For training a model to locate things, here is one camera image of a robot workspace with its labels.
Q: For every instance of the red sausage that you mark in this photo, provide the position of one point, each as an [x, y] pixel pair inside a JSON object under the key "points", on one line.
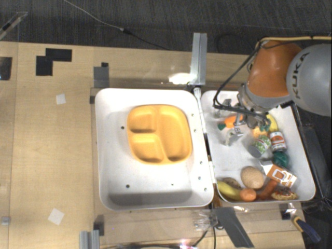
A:
{"points": [[268, 189]]}

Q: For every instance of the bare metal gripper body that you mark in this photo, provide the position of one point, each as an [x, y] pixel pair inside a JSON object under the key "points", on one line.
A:
{"points": [[252, 118]]}

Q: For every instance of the orange and white can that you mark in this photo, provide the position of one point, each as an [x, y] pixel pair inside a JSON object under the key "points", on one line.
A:
{"points": [[278, 141]]}

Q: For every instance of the orange carrot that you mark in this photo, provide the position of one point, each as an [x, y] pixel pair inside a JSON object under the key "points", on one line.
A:
{"points": [[229, 121]]}

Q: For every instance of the green and white can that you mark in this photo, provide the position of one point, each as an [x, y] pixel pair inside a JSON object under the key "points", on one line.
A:
{"points": [[261, 144]]}

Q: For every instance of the yellow banana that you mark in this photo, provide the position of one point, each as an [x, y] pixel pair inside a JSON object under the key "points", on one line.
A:
{"points": [[273, 123], [227, 190]]}

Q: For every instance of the orange divided plate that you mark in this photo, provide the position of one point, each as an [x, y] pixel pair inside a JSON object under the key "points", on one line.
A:
{"points": [[160, 133]]}

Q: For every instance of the orange tangerine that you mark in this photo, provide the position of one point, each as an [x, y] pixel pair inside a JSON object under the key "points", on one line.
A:
{"points": [[248, 195]]}

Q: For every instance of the beige egg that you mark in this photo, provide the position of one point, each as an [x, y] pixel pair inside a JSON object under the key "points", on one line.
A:
{"points": [[252, 177]]}

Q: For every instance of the pizza slice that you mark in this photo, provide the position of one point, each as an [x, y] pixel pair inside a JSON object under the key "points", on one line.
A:
{"points": [[284, 194]]}

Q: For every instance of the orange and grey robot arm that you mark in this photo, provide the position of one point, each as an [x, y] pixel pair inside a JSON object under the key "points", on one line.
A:
{"points": [[275, 69]]}

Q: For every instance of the thin black and white rod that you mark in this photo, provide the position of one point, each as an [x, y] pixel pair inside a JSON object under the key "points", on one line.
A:
{"points": [[203, 121]]}

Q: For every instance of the white plastic tray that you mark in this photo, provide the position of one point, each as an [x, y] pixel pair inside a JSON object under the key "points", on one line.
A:
{"points": [[145, 188], [233, 159]]}

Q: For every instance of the orange and white carton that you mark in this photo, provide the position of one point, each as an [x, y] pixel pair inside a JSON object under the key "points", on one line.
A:
{"points": [[281, 176]]}

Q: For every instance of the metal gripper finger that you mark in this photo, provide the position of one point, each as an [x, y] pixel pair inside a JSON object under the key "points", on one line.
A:
{"points": [[238, 132], [229, 139]]}

